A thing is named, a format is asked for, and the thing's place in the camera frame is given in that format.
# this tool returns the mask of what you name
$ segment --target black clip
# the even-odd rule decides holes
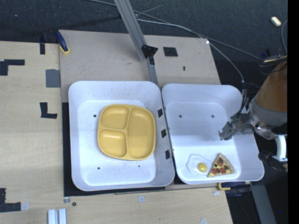
[[[141,47],[142,51],[143,51],[143,54],[144,54],[144,57],[145,58],[149,58],[149,63],[151,65],[155,65],[155,62],[154,62],[154,54],[158,51],[158,48],[156,47],[151,47],[151,46],[148,46],[148,45],[143,45]]]

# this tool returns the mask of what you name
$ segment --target yellow plate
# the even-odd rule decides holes
[[[124,160],[144,160],[156,145],[153,114],[136,105],[108,105],[100,115],[98,145],[107,156]]]

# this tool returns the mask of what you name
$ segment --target wooden tabletop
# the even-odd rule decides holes
[[[60,88],[46,87],[46,70],[60,70],[57,44],[0,42],[0,188],[5,203],[28,203],[28,210],[0,213],[0,223],[47,223],[47,210],[66,209],[68,224],[207,223],[232,224],[224,191],[215,187],[142,193],[71,196],[64,203]],[[56,119],[41,118],[40,103]]]

